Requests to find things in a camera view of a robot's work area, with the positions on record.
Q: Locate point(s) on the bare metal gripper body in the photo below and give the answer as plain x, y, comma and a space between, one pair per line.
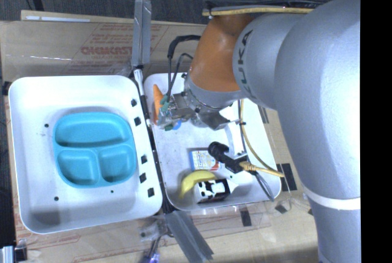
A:
183, 108

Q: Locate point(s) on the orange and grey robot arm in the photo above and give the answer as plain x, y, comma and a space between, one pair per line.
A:
306, 87

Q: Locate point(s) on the small blue round object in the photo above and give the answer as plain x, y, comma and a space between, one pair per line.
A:
177, 125

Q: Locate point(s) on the orange carrot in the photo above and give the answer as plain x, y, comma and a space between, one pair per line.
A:
157, 97

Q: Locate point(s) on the white plastic tray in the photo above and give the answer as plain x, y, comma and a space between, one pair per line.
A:
36, 120
177, 145

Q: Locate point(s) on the blue and white carton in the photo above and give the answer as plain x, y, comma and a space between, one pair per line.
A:
200, 160

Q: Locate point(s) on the yellow banana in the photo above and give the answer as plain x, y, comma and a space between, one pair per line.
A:
191, 180

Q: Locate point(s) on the black and white carton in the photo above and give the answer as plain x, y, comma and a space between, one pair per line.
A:
214, 189

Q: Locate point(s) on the blue divided plate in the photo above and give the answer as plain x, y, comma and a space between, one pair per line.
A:
92, 130

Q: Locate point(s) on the brown cardboard board, red print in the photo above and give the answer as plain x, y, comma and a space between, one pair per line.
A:
92, 47

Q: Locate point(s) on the black cylinder on white bracket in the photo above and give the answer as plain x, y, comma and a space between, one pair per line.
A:
222, 154

